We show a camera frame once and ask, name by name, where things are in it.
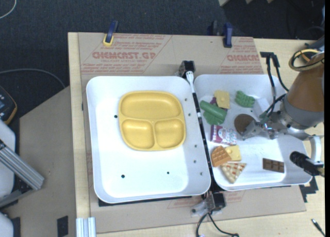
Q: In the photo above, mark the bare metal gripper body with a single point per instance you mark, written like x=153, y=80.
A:
x=274, y=127

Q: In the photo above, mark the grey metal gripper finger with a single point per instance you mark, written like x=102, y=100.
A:
x=253, y=125
x=248, y=134

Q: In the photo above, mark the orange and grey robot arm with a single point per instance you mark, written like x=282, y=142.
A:
x=308, y=94

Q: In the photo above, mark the brown biscuit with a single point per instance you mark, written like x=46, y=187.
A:
x=242, y=122

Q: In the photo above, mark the white plastic tray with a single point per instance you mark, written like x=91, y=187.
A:
x=144, y=174
x=255, y=153

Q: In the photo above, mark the white cube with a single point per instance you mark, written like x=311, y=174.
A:
x=261, y=104

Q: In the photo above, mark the yellow cheese wedge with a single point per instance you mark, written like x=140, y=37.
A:
x=223, y=99
x=234, y=152

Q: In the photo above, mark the green broccoli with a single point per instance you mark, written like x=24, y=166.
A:
x=243, y=99

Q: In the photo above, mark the orange waffle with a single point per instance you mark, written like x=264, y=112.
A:
x=219, y=156

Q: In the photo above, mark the brown chocolate bar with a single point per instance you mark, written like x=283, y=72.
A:
x=273, y=165

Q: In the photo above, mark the green lettuce leaf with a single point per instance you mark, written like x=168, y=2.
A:
x=212, y=119

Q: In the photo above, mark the pizza slice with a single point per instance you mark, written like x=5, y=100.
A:
x=232, y=171

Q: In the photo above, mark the green cucumber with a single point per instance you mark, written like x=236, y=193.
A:
x=212, y=109

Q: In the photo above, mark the purple toy piece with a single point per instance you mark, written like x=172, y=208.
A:
x=213, y=100

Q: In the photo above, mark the thin black and white rod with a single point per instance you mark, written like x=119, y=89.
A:
x=198, y=109

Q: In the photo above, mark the yellow divided plate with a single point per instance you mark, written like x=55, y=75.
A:
x=150, y=107

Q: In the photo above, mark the brown cardboard board red print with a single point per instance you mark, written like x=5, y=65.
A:
x=159, y=57

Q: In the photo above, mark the black cylinder on white bracket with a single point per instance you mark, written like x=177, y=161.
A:
x=305, y=163

